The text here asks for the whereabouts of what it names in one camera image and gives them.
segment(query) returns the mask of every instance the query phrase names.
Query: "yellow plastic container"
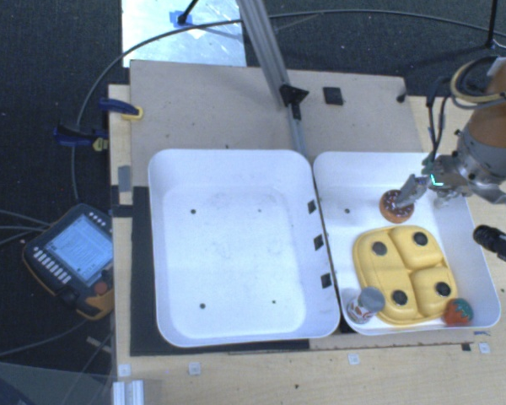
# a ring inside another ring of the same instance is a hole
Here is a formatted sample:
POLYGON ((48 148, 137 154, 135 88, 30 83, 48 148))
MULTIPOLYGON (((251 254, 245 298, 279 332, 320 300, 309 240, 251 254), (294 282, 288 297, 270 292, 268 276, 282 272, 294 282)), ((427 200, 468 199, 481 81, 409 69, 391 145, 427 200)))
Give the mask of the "yellow plastic container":
POLYGON ((358 237, 353 259, 362 288, 380 289, 385 308, 377 316, 405 326, 440 317, 457 286, 439 243, 426 229, 399 225, 358 237))

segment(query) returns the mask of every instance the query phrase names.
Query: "can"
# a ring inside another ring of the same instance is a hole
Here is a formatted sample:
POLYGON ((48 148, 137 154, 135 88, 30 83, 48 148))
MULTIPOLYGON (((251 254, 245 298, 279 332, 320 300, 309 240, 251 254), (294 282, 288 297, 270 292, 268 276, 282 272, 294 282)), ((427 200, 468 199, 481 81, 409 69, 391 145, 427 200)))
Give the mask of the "can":
POLYGON ((347 304, 349 318, 357 324, 365 324, 385 307, 386 300, 378 288, 367 287, 347 304))

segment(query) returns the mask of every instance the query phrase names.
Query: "gray lid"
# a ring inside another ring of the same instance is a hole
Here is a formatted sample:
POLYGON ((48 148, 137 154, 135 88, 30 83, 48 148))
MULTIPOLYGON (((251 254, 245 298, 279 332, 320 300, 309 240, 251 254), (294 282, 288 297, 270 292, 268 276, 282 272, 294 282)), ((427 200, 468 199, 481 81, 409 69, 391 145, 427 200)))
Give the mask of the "gray lid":
POLYGON ((378 312, 385 307, 386 300, 380 290, 375 287, 367 287, 362 289, 360 293, 360 302, 368 311, 378 312))

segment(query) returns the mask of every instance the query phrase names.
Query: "white tray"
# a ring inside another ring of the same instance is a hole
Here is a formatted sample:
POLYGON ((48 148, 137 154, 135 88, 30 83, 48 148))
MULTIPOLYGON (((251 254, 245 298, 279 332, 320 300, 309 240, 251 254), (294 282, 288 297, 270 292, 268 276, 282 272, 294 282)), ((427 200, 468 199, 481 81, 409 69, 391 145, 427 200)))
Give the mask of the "white tray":
POLYGON ((315 249, 323 229, 306 159, 286 150, 171 149, 151 159, 148 181, 157 321, 168 342, 320 338, 336 329, 340 309, 326 245, 315 249))
MULTIPOLYGON (((384 192, 402 186, 410 174, 418 175, 426 154, 327 152, 314 163, 314 174, 325 221, 331 258, 336 273, 343 315, 347 323, 364 335, 415 332, 447 327, 440 319, 408 327, 396 327, 374 317, 359 325, 344 308, 360 290, 353 263, 354 241, 365 231, 393 225, 382 217, 379 201, 384 192)), ((459 296, 469 301, 474 320, 466 327, 490 327, 500 318, 500 302, 482 248, 472 239, 474 224, 463 197, 436 208, 436 195, 428 191, 417 201, 405 224, 431 232, 443 249, 454 274, 459 296)))

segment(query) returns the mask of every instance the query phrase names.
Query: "black floor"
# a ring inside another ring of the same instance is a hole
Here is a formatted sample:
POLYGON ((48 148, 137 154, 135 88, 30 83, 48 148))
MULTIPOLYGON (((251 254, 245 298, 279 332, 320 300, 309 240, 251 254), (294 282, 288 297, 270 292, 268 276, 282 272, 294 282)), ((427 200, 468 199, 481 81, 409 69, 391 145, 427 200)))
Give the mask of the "black floor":
MULTIPOLYGON (((326 9, 390 10, 458 20, 487 30, 492 0, 265 0, 270 14, 326 9)), ((277 38, 288 68, 404 77, 408 93, 425 95, 440 75, 463 63, 506 50, 483 45, 487 32, 403 14, 326 14, 289 26, 278 19, 277 38)), ((496 30, 506 35, 506 0, 500 0, 496 30)), ((506 45, 506 37, 495 36, 506 45)), ((84 96, 99 73, 121 52, 121 0, 0 0, 0 208, 51 222, 76 199, 69 148, 56 145, 59 121, 75 122, 84 96)), ((256 64, 247 46, 247 60, 256 64)), ((115 68, 97 89, 125 83, 115 68)), ((95 100, 83 124, 104 127, 95 100)), ((78 192, 83 202, 110 205, 106 154, 79 149, 78 192)), ((28 223, 0 215, 0 225, 28 223)), ((0 240, 14 235, 0 231, 0 240)), ((66 310, 21 264, 23 241, 0 247, 0 352, 53 337, 82 318, 66 310)), ((105 338, 110 318, 30 351, 0 360, 60 370, 81 370, 94 347, 87 336, 105 338)), ((105 373, 100 354, 88 371, 105 373)))

